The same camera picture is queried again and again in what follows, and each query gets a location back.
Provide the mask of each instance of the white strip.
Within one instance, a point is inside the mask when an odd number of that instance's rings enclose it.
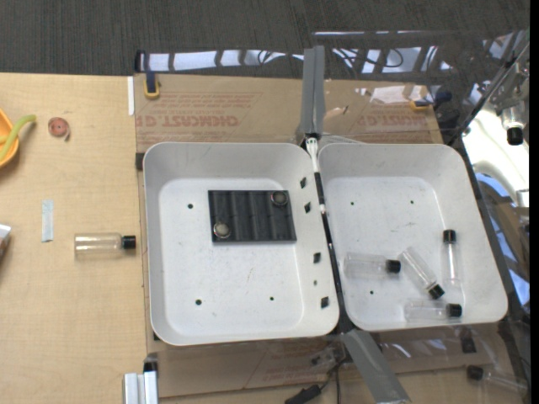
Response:
[[[48,242],[54,239],[53,210],[53,200],[45,199],[41,202],[41,242]]]
[[[127,77],[127,107],[129,115],[135,114],[135,81]]]

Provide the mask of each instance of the orange plastic object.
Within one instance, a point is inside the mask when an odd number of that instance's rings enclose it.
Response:
[[[9,135],[12,128],[13,124],[11,123],[7,115],[0,109],[0,138]],[[8,155],[0,162],[0,168],[6,166],[9,162],[11,162],[11,159],[15,157],[18,150],[19,137],[17,137],[15,141],[13,141],[11,148],[9,148]]]

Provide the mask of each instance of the wooden table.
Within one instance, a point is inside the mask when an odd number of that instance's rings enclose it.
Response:
[[[13,228],[0,262],[0,402],[121,403],[121,381],[147,356],[140,249],[120,259],[74,258],[76,232],[117,231],[140,238],[135,124],[125,77],[0,74],[0,108],[15,122],[36,114],[19,154],[0,170],[0,223]],[[47,122],[65,118],[68,141]],[[54,201],[54,239],[41,241],[41,203]],[[499,350],[500,363],[509,367]],[[504,391],[462,383],[462,370],[399,375],[415,403],[518,403]],[[372,402],[358,380],[343,403]],[[298,392],[239,391],[164,402],[282,403]],[[335,402],[332,383],[318,403]]]

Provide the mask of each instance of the white tray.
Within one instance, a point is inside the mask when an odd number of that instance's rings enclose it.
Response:
[[[405,321],[403,302],[425,298],[406,274],[351,279],[342,271],[346,253],[396,258],[413,246],[440,277],[440,246],[447,228],[456,230],[462,250],[464,301],[450,288],[442,296],[463,302],[456,322],[496,322],[505,315],[507,296],[464,161],[455,150],[443,145],[331,144],[320,150],[318,159],[344,303],[357,327],[384,331],[440,325]]]
[[[313,337],[334,329],[339,306],[306,152],[292,144],[165,142],[147,151],[143,168],[150,313],[164,342]],[[273,189],[289,191],[296,242],[212,242],[209,190]]]

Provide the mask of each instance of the black plug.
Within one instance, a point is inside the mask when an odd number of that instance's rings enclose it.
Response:
[[[307,401],[310,401],[313,398],[316,398],[322,393],[320,386],[313,385],[307,389],[302,389],[298,394],[294,395],[292,398],[288,398],[285,401],[285,404],[304,404]]]

